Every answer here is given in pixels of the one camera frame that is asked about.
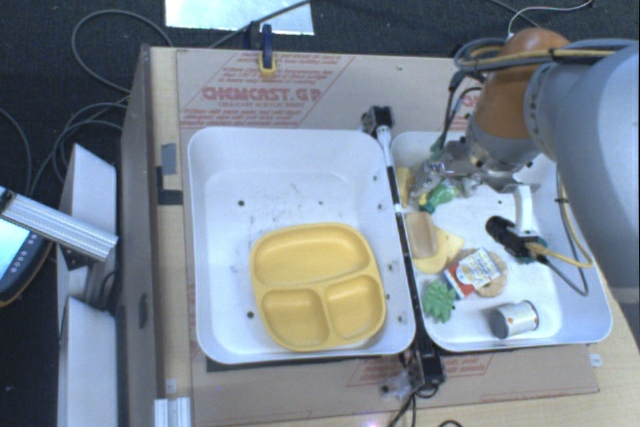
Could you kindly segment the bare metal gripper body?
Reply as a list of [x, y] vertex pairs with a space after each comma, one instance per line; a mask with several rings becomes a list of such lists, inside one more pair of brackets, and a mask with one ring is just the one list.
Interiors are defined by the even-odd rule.
[[441, 177], [476, 178], [493, 189], [506, 188], [506, 165], [472, 139], [437, 143], [426, 166]]

